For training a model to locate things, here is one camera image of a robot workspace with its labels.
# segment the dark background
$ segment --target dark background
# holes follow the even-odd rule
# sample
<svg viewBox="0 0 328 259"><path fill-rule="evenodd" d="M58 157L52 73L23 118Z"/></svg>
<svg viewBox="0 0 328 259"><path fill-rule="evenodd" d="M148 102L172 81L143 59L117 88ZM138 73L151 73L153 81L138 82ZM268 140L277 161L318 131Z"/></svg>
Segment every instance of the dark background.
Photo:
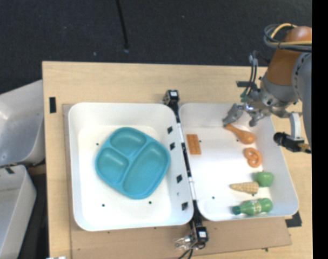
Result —
<svg viewBox="0 0 328 259"><path fill-rule="evenodd" d="M267 25L312 26L312 0L0 0L0 94L42 78L43 60L248 66L270 59ZM47 254L45 174L19 258Z"/></svg>

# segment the wooden table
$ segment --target wooden table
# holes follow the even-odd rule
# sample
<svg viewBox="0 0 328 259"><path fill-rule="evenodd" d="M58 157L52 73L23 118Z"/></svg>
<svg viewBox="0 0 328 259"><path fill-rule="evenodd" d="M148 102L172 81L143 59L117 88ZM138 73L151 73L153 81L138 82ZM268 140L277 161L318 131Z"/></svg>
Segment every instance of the wooden table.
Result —
<svg viewBox="0 0 328 259"><path fill-rule="evenodd" d="M179 91L180 103L238 103L249 67L161 64L43 62L49 250L67 258L177 258L173 247L183 227L90 233L71 215L66 168L63 105L80 102L157 103L166 90ZM260 67L259 76L266 68ZM300 111L301 103L292 106ZM290 132L287 119L272 117L277 131ZM299 198L301 227L287 229L284 218L204 222L211 240L193 256L221 258L312 258L311 155L283 149Z"/></svg>

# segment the blue plate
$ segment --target blue plate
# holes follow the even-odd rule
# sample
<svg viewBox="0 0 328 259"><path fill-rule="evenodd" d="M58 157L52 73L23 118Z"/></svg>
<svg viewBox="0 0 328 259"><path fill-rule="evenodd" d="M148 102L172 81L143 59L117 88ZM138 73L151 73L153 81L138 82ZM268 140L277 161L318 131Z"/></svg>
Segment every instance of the blue plate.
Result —
<svg viewBox="0 0 328 259"><path fill-rule="evenodd" d="M147 134L123 127L114 131L97 154L96 172L108 185L132 199L150 196L164 178L170 154Z"/></svg>

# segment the toy bottle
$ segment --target toy bottle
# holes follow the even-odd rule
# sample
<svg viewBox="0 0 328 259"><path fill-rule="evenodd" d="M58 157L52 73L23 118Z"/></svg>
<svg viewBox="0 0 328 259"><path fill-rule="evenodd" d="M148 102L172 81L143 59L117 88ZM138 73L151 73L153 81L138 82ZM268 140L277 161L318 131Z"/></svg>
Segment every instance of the toy bottle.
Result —
<svg viewBox="0 0 328 259"><path fill-rule="evenodd" d="M258 199L258 200L251 200L242 203L239 206L234 206L232 212L235 215L239 215L244 213L246 215L254 216L261 212L269 212L273 208L273 203L270 199Z"/></svg>

